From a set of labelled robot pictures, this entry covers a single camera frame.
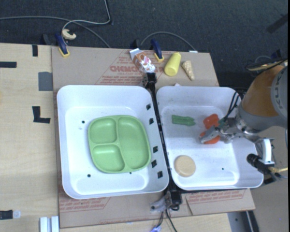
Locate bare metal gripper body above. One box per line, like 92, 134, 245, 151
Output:
218, 117, 260, 144

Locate orange toy pepper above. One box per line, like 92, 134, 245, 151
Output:
199, 114, 221, 145

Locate white plastic tray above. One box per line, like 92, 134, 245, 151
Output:
156, 85, 264, 191
56, 85, 170, 200

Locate green toy beans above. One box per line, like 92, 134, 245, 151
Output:
171, 115, 196, 127

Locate tan round biscuit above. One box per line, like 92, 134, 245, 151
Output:
173, 155, 197, 178

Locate thin black rod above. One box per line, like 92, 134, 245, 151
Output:
148, 81, 175, 193

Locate beige toy cone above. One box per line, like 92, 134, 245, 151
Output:
181, 60, 195, 81

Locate yellow bottle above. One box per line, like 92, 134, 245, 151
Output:
164, 52, 182, 77

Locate green divided plate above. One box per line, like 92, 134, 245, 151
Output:
87, 115, 152, 174

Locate white and orange carton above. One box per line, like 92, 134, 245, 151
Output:
129, 48, 157, 74

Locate brown cardboard board red print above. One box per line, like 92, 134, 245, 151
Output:
50, 46, 256, 229

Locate beige curved toy piece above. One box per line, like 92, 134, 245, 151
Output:
61, 29, 77, 40

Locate black cylinder on white bracket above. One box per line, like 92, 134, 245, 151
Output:
246, 137, 276, 176

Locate black block with thin wires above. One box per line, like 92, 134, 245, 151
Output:
144, 72, 158, 89
167, 189, 183, 208

